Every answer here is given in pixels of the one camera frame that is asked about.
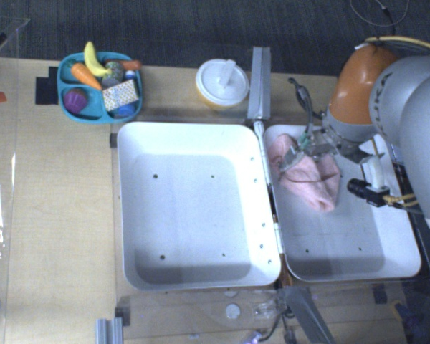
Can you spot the brown sausage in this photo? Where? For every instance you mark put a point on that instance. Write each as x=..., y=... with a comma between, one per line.
x=132, y=65

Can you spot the orange carrot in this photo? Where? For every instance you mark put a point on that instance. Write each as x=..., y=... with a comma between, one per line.
x=85, y=75

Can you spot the clear plastic bottle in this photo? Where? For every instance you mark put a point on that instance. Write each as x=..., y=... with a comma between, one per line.
x=268, y=307

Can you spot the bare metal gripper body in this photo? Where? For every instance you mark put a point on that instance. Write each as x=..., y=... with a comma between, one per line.
x=320, y=147

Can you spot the small blue bottle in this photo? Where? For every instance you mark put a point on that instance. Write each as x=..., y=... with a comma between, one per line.
x=125, y=109

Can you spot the pink cloth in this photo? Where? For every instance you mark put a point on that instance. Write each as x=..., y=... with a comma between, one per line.
x=313, y=185

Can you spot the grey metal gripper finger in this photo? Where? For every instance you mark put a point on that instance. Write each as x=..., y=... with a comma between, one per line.
x=284, y=166
x=294, y=154

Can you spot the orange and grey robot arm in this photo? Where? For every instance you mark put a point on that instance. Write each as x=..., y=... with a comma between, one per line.
x=412, y=120

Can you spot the yellow banana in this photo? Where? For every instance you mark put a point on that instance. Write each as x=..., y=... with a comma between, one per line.
x=92, y=63

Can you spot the purple grapes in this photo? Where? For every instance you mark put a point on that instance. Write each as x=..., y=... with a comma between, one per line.
x=75, y=100

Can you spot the yellow cup with white lid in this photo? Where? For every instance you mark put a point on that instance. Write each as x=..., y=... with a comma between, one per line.
x=222, y=82

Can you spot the blue divided plate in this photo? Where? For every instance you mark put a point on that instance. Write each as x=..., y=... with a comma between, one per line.
x=93, y=106

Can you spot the white plastic tray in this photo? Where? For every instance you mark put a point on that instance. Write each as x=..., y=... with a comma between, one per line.
x=347, y=235
x=197, y=206

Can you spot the small grey can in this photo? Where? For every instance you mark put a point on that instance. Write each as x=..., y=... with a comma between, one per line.
x=113, y=74

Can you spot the black cylinder on white bracket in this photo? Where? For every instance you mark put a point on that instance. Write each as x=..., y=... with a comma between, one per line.
x=374, y=177

